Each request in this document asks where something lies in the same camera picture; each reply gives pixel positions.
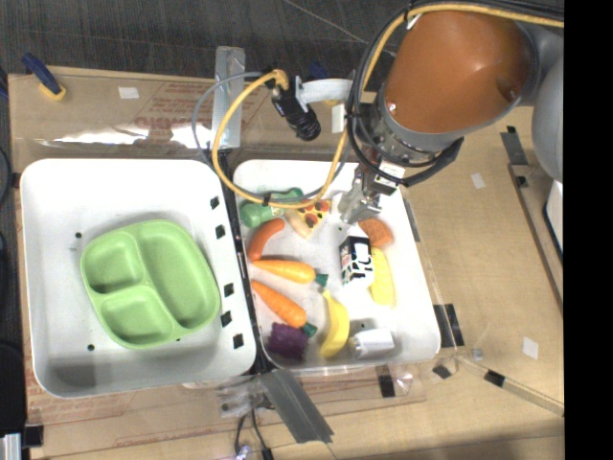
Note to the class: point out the orange toy sausage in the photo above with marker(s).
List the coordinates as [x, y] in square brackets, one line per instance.
[262, 240]

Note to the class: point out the purple toy grapes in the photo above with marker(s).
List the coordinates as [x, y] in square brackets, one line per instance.
[286, 342]

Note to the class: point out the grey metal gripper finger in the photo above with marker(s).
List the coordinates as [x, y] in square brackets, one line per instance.
[372, 206]
[352, 206]

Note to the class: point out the small white bottle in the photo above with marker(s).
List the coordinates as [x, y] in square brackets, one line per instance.
[373, 342]

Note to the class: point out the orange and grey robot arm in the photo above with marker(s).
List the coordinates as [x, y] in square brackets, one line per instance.
[455, 70]

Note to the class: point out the orange toy carrot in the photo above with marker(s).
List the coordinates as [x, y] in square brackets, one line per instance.
[287, 270]
[280, 305]

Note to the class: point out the brown toy biscuit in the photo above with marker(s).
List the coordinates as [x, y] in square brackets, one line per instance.
[378, 233]

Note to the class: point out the black cylinder on white bracket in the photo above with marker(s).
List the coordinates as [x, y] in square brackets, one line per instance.
[299, 110]

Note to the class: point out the green divided plate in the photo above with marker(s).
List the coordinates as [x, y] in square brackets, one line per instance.
[153, 281]

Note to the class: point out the white plastic tray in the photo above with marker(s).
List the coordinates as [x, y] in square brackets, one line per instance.
[57, 257]
[412, 324]

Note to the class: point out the black and white carton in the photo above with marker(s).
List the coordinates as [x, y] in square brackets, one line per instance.
[355, 261]

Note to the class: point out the toy pizza slice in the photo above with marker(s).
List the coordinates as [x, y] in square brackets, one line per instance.
[306, 218]

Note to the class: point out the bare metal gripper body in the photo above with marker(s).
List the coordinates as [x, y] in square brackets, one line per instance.
[385, 149]

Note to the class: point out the yellow toy corn cob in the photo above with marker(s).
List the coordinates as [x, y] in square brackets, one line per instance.
[383, 281]

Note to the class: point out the brown cardboard board red print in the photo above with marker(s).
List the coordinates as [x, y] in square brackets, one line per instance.
[120, 108]

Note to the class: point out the yellow banana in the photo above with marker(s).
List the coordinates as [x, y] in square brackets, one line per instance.
[337, 326]

